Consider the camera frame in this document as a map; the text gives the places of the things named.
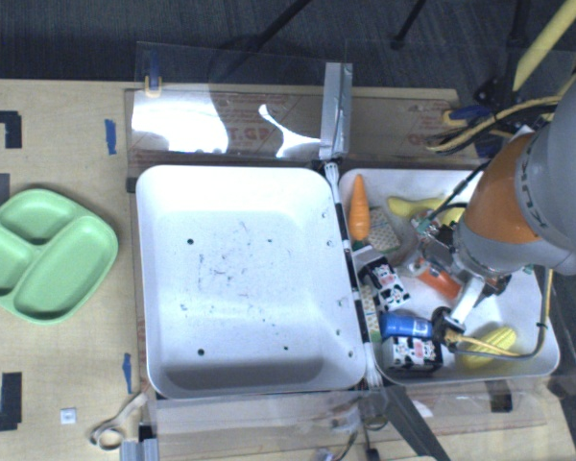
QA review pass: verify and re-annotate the yellow corn cob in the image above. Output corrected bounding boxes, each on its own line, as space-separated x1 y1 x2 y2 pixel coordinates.
455 326 517 372

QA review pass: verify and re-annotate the white strap loop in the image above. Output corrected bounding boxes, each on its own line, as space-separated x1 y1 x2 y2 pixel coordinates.
89 391 150 451

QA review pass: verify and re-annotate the beige waffle biscuit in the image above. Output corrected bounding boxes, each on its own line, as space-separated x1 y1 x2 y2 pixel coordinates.
368 206 402 255

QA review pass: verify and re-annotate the beige patterned packet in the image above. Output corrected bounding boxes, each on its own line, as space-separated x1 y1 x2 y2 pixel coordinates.
360 295 383 345

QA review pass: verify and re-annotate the black cylinder on white bracket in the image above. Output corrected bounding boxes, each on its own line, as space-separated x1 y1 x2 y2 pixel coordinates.
430 276 492 344

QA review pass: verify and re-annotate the orange carrot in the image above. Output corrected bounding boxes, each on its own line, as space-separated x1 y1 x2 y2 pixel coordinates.
348 173 372 252

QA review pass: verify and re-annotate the white plastic tray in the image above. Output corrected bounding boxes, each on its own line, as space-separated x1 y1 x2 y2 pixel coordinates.
338 167 562 387
134 163 369 400

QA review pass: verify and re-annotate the cow print carton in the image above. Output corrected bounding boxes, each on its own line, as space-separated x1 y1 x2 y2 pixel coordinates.
380 335 444 375
357 255 412 314

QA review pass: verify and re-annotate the orange bottle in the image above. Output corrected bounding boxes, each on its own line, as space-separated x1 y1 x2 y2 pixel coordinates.
407 256 464 302

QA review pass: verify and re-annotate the yellow banana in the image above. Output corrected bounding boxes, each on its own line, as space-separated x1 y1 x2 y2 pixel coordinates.
386 195 467 226

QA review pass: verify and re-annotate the blue can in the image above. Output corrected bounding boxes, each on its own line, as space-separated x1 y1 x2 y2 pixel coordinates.
378 310 435 341

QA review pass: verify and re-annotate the green divided plate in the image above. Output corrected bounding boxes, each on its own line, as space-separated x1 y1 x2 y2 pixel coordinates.
0 187 120 327

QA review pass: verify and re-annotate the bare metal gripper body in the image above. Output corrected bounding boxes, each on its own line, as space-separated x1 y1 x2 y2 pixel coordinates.
412 210 464 280

